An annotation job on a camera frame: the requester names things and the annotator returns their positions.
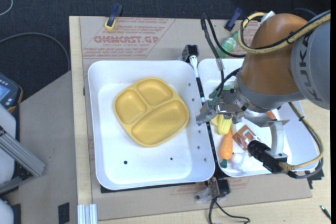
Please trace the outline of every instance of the blue clamp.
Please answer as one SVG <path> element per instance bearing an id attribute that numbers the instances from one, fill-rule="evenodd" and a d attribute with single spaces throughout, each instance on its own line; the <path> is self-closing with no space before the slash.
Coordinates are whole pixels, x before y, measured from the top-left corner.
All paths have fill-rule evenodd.
<path id="1" fill-rule="evenodd" d="M 235 21 L 240 17 L 242 13 L 243 10 L 241 8 L 236 8 L 235 13 L 233 14 L 232 18 L 226 23 L 224 28 L 226 30 L 232 31 L 232 29 L 235 27 Z"/>
<path id="2" fill-rule="evenodd" d="M 111 15 L 109 18 L 107 18 L 105 22 L 105 29 L 108 31 L 111 31 L 114 28 L 114 25 L 116 24 L 115 18 L 120 16 L 122 13 L 122 5 L 119 5 L 116 3 L 113 6 L 113 10 L 111 12 Z"/>

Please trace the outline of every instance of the wooden table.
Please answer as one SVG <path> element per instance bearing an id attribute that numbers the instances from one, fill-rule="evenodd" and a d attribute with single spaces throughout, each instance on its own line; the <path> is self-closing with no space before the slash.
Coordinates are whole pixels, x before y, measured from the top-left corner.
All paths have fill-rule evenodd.
<path id="1" fill-rule="evenodd" d="M 87 139 L 87 118 L 85 98 L 83 96 L 83 66 L 81 52 L 80 17 L 70 16 L 70 46 L 73 87 L 73 107 L 75 121 L 76 167 L 78 204 L 92 203 L 91 178 L 89 167 L 89 151 Z M 331 174 L 330 174 L 330 111 L 322 109 L 307 100 L 301 101 L 306 119 L 321 136 L 324 154 L 324 177 L 313 181 L 312 198 L 279 201 L 263 204 L 234 206 L 225 208 L 229 214 L 246 216 L 252 223 L 329 223 L 320 205 L 331 212 Z M 113 219 L 99 223 L 207 223 L 208 210 L 193 210 L 179 213 Z M 213 222 L 235 223 L 235 220 L 224 215 L 219 209 L 213 211 Z"/>

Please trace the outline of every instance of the plastic bottle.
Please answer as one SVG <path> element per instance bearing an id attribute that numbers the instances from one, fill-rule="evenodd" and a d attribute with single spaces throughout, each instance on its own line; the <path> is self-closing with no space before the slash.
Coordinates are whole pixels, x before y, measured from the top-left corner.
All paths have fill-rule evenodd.
<path id="1" fill-rule="evenodd" d="M 238 31 L 231 36 L 226 38 L 222 43 L 222 48 L 225 49 L 227 52 L 231 52 L 237 45 L 237 38 L 238 38 Z M 228 55 L 223 52 L 221 49 L 217 48 L 217 53 L 221 58 L 226 58 Z"/>

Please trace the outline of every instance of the white cord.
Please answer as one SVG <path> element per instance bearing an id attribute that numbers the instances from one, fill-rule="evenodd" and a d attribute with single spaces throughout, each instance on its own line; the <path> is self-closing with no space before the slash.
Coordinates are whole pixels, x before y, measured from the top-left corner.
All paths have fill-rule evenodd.
<path id="1" fill-rule="evenodd" d="M 13 0 L 10 0 L 10 7 L 8 8 L 8 10 L 6 10 L 6 11 L 0 13 L 0 16 L 5 15 L 7 12 L 10 11 L 10 10 L 12 9 L 12 7 L 13 7 L 13 3 L 14 3 L 14 1 L 13 1 Z"/>

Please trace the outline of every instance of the yellow plate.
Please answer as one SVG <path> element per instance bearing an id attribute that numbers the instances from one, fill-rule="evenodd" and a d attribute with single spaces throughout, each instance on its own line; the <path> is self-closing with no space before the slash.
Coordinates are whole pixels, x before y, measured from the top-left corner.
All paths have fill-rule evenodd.
<path id="1" fill-rule="evenodd" d="M 139 80 L 121 91 L 114 99 L 113 109 L 127 133 L 147 147 L 171 139 L 190 117 L 181 97 L 155 77 Z"/>

